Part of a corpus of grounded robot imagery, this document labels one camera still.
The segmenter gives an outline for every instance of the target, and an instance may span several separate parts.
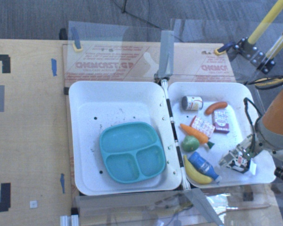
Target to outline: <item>teal divided plate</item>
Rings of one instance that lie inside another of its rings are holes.
[[[129,122],[105,129],[100,151],[109,175],[119,183],[135,183],[160,174],[166,166],[164,149],[154,128]]]

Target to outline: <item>small can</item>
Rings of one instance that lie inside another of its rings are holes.
[[[198,111],[203,107],[202,98],[199,96],[184,96],[181,104],[183,109],[187,111]]]

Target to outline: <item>blue tape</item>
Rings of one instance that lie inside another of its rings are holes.
[[[57,61],[55,59],[51,59],[51,69],[53,76],[57,76]]]
[[[64,179],[63,173],[61,173],[60,182],[61,182],[61,186],[62,186],[62,191],[63,191],[63,193],[65,193],[65,179]]]

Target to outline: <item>toy lime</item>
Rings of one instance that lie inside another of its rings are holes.
[[[199,140],[195,136],[187,135],[181,143],[181,146],[186,152],[194,152],[198,149],[199,144]]]

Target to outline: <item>toy sausage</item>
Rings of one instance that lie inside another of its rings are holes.
[[[213,103],[211,104],[205,111],[205,114],[206,115],[211,115],[214,110],[216,109],[224,109],[227,107],[227,102],[225,101],[220,101],[220,102],[216,102],[216,103]]]

